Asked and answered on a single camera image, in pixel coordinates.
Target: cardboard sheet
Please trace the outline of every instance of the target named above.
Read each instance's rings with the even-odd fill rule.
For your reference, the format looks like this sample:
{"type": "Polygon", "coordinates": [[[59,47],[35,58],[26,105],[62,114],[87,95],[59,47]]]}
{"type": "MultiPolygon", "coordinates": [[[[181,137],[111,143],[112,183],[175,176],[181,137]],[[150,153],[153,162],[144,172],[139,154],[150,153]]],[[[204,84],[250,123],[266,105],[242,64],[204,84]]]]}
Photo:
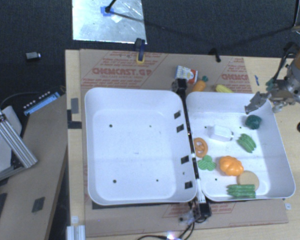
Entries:
{"type": "MultiPolygon", "coordinates": [[[[144,64],[137,64],[133,51],[81,50],[81,100],[94,87],[169,90],[178,65],[198,71],[198,78],[208,77],[205,92],[223,84],[237,93],[251,93],[244,59],[190,54],[145,53],[144,64]]],[[[87,237],[144,234],[184,230],[179,217],[189,211],[187,203],[99,206],[87,191],[87,150],[85,108],[82,111],[82,144],[84,164],[85,232],[87,237]]],[[[287,223],[281,199],[213,203],[212,216],[196,229],[241,227],[287,223]]]]}

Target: toy pumpkin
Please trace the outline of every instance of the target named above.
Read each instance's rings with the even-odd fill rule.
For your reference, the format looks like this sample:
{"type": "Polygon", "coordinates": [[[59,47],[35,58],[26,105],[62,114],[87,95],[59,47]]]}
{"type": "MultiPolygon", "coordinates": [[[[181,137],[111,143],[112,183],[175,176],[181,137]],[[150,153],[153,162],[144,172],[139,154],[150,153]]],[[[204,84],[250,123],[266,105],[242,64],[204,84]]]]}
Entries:
{"type": "Polygon", "coordinates": [[[223,156],[219,160],[219,165],[221,171],[223,171],[228,176],[239,176],[244,172],[244,167],[242,163],[232,156],[223,156]]]}

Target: silver metal plate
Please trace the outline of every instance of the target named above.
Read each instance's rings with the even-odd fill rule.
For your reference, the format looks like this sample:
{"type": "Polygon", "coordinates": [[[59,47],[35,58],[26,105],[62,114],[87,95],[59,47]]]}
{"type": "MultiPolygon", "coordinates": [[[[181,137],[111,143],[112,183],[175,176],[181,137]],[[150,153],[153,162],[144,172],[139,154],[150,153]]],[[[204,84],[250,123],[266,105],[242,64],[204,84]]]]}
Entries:
{"type": "Polygon", "coordinates": [[[141,0],[117,0],[113,13],[102,13],[112,0],[72,0],[73,39],[133,44],[146,39],[141,0]]]}

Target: tan disc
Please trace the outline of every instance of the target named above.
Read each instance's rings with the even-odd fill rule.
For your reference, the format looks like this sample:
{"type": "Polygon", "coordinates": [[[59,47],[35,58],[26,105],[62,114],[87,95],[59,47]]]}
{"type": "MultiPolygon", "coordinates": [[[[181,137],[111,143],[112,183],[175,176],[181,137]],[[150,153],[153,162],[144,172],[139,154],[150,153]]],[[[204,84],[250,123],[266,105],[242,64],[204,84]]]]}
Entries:
{"type": "Polygon", "coordinates": [[[239,185],[254,185],[254,191],[259,188],[259,178],[252,171],[245,170],[238,177],[236,177],[236,181],[239,185]]]}

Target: empty white tray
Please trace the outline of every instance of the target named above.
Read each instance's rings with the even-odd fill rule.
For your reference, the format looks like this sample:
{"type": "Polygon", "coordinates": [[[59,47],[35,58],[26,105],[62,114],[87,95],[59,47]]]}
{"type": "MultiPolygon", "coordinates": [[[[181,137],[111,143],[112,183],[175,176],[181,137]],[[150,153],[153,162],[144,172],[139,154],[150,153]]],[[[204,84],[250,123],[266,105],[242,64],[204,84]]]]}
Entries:
{"type": "Polygon", "coordinates": [[[88,193],[100,205],[174,203],[197,192],[180,97],[93,88],[85,95],[88,193]]]}
{"type": "Polygon", "coordinates": [[[217,164],[213,171],[198,169],[201,189],[213,201],[237,200],[227,194],[227,186],[237,184],[237,177],[227,176],[220,170],[219,159],[223,156],[237,158],[244,170],[258,176],[260,186],[256,199],[288,198],[295,192],[294,178],[270,101],[250,113],[262,118],[259,129],[251,130],[245,126],[245,106],[253,96],[246,93],[192,92],[186,99],[192,138],[199,137],[207,142],[208,155],[217,164]],[[209,138],[209,129],[214,125],[229,128],[234,133],[233,140],[222,142],[209,138]],[[237,139],[241,134],[249,135],[256,143],[252,153],[238,145],[237,139]]]}

